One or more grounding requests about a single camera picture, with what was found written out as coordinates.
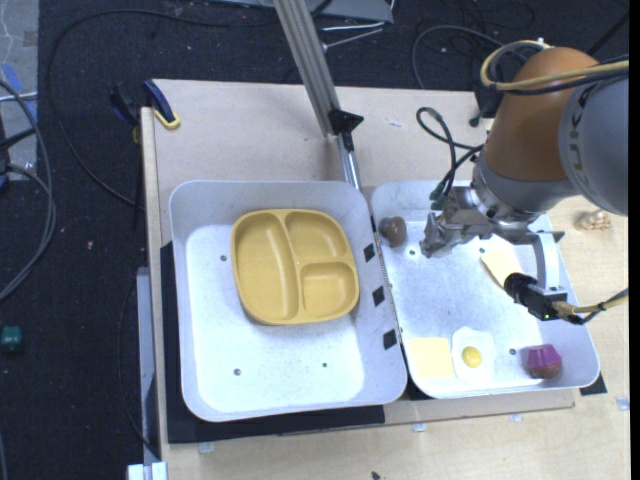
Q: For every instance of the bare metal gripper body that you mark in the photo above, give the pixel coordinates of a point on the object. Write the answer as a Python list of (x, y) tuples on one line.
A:
[(467, 215)]

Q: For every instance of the bare metal gripper finger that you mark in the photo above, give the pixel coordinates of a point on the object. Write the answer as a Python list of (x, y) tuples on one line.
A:
[(430, 240), (446, 244)]

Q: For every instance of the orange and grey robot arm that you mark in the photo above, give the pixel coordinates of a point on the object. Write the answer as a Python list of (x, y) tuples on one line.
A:
[(530, 128)]

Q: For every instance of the brown round toy food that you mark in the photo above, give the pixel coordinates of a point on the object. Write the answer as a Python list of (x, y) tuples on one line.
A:
[(393, 231)]

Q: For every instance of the white plastic tray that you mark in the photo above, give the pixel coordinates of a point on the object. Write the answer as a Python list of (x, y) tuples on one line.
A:
[(450, 298), (280, 368)]

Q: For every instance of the pale yellow cheese slice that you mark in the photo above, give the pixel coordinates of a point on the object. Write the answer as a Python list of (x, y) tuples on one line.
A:
[(431, 358), (497, 265)]

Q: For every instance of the white fried egg toy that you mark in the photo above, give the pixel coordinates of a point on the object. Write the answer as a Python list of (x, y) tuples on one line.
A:
[(472, 355)]

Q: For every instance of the small gold figure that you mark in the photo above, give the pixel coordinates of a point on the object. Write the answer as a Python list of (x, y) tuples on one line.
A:
[(593, 221)]

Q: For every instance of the yellow divided plate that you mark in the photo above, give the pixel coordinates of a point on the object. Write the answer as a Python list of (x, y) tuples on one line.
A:
[(295, 268)]

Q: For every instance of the purple and brown cupcake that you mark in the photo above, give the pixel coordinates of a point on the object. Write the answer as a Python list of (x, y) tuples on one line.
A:
[(544, 362)]

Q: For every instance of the brown cardboard board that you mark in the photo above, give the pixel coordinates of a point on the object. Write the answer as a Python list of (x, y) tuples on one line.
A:
[(240, 138)]

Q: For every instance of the black cylinder on white bracket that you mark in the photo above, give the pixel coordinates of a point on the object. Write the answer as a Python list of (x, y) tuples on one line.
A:
[(532, 293)]

